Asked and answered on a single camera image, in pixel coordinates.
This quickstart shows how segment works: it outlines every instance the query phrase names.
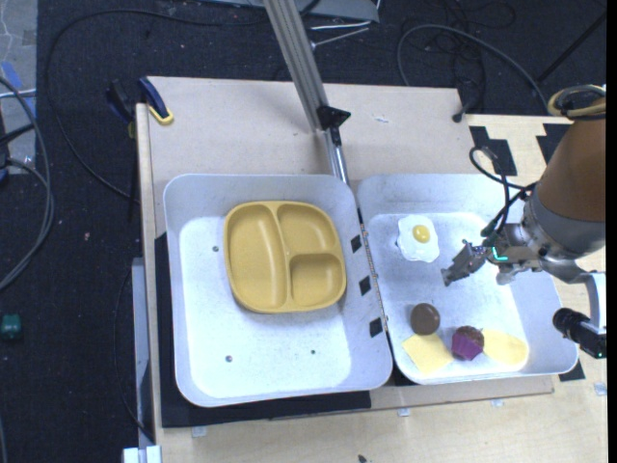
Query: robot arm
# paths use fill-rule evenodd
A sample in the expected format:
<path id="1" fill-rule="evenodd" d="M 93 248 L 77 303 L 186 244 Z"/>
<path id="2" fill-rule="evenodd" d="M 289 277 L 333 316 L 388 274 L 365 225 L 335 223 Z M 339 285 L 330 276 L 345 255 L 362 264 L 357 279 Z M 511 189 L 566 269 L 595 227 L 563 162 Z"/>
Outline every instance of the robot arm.
<path id="1" fill-rule="evenodd" d="M 571 108 L 572 96 L 591 92 L 601 98 L 584 108 Z M 443 282 L 466 278 L 486 261 L 498 266 L 499 285 L 520 272 L 545 271 L 567 284 L 585 284 L 590 316 L 560 309 L 554 326 L 595 358 L 606 357 L 606 275 L 580 269 L 576 259 L 600 250 L 606 242 L 606 101 L 596 86 L 568 88 L 550 100 L 553 114 L 574 123 L 559 143 L 540 180 L 510 198 L 483 231 L 482 244 L 464 241 L 461 252 L 442 270 Z M 524 201 L 517 224 L 500 224 L 499 217 L 516 200 Z"/>

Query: black backdrop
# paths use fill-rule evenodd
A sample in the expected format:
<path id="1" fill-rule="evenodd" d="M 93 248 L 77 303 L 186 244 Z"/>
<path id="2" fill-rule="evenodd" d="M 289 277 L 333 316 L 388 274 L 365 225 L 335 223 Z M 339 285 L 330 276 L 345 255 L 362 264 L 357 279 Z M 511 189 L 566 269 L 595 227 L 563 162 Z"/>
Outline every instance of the black backdrop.
<path id="1" fill-rule="evenodd" d="M 128 9 L 207 25 L 117 12 Z M 315 56 L 324 82 L 404 85 L 396 60 L 402 33 L 421 24 L 452 26 L 507 54 L 532 78 L 547 75 L 539 88 L 549 97 L 564 87 L 606 82 L 605 20 L 545 74 L 605 10 L 606 0 L 384 0 L 380 24 L 318 46 Z M 333 24 L 323 17 L 305 21 Z M 321 41 L 342 32 L 310 31 L 309 37 Z M 458 88 L 473 112 L 545 113 L 513 67 L 478 50 L 445 33 L 417 32 L 402 45 L 401 67 L 412 86 Z M 22 341 L 0 343 L 0 415 L 11 461 L 118 461 L 122 448 L 137 445 L 112 341 L 120 295 L 120 388 L 134 402 L 130 282 L 125 290 L 121 285 L 140 254 L 139 211 L 133 205 L 131 217 L 131 203 L 87 173 L 64 135 L 93 171 L 126 192 L 135 147 L 106 104 L 110 81 L 121 80 L 137 97 L 135 81 L 147 74 L 289 75 L 263 10 L 172 0 L 39 0 L 37 67 L 38 119 L 57 211 L 41 251 L 0 293 L 0 312 L 19 313 L 24 327 Z M 0 189 L 2 274 L 36 237 L 42 197 L 29 177 L 12 177 Z"/>

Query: yellow plate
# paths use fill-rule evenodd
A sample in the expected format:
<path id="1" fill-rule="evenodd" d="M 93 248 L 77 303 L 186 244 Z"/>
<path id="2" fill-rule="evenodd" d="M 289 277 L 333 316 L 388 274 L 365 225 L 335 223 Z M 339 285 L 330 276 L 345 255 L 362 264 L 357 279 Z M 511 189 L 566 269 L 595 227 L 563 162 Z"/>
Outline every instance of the yellow plate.
<path id="1" fill-rule="evenodd" d="M 314 311 L 332 305 L 345 291 L 338 233 L 315 205 L 241 204 L 229 212 L 224 232 L 231 291 L 251 311 Z"/>

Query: yellow cheese slice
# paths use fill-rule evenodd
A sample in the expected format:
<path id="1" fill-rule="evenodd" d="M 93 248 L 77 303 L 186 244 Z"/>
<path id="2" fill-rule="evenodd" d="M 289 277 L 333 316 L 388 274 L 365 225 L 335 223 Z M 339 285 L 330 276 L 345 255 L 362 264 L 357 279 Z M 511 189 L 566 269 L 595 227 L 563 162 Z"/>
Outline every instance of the yellow cheese slice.
<path id="1" fill-rule="evenodd" d="M 444 368 L 454 360 L 442 339 L 432 335 L 413 335 L 403 341 L 403 349 L 424 374 Z"/>
<path id="2" fill-rule="evenodd" d="M 489 358 L 513 366 L 527 360 L 527 343 L 496 329 L 483 329 L 484 354 Z"/>

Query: toy fried egg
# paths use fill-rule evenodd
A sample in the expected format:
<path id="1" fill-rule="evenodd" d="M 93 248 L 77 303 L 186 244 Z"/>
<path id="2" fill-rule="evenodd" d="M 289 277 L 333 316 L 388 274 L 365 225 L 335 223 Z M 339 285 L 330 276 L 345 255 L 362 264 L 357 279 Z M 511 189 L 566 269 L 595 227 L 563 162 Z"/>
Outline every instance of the toy fried egg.
<path id="1" fill-rule="evenodd" d="M 440 254 L 433 222 L 418 214 L 410 214 L 398 220 L 396 245 L 407 260 L 433 262 Z"/>

